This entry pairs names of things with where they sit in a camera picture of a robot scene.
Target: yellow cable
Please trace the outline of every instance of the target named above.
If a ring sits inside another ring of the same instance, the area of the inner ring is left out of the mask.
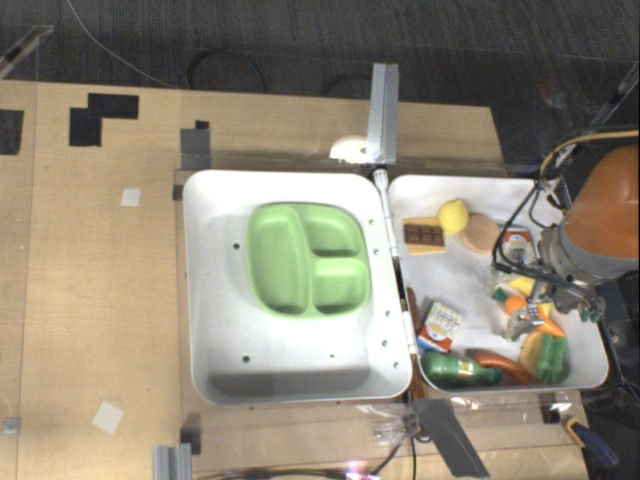
[[[592,133],[591,135],[580,135],[579,137],[570,139],[566,142],[563,142],[556,148],[554,148],[554,150],[547,155],[547,157],[544,159],[544,162],[542,162],[542,165],[540,166],[540,176],[544,175],[544,172],[547,170],[547,168],[549,167],[549,164],[551,163],[551,161],[553,160],[553,158],[556,156],[558,152],[562,151],[565,148],[568,148],[569,146],[572,146],[573,144],[578,144],[580,142],[589,142],[592,140],[627,139],[627,138],[632,138],[637,136],[638,136],[638,129],[635,129],[635,130],[627,130],[627,131],[621,131],[621,132]]]

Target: green bottle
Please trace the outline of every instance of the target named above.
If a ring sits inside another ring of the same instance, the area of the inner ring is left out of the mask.
[[[420,362],[429,380],[443,388],[491,386],[502,379],[500,369],[484,368],[473,359],[457,354],[426,352]]]

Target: wooden tabletop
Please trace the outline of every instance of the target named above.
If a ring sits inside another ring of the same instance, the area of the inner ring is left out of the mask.
[[[104,119],[101,147],[70,147],[70,108],[86,108],[89,92],[138,95],[138,119]],[[184,420],[172,200],[180,129],[209,122],[214,165],[242,165],[239,155],[252,167],[295,165],[366,135],[368,103],[2,81],[0,109],[24,112],[20,153],[0,156],[1,414],[21,419],[19,434],[0,435],[0,477],[151,478],[154,447],[175,446]],[[398,144],[399,158],[435,170],[504,172],[487,108],[401,104]],[[139,205],[122,205],[125,189],[140,190]],[[113,433],[93,424],[105,402],[121,416]],[[237,438],[242,419],[230,420]],[[471,424],[494,478],[586,478],[564,432],[534,423],[519,441],[501,439],[504,426]],[[433,445],[419,453],[419,478],[451,477]],[[384,478],[410,478],[407,454]]]

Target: divided green plate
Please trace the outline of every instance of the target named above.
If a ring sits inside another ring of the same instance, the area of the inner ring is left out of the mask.
[[[334,206],[258,208],[249,222],[248,261],[254,296],[278,315],[344,314],[360,309],[371,295],[360,226]]]

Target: yellow lemon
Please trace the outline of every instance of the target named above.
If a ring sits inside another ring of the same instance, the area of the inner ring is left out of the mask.
[[[438,210],[438,222],[445,235],[462,231],[469,221],[469,210],[460,199],[443,204]]]

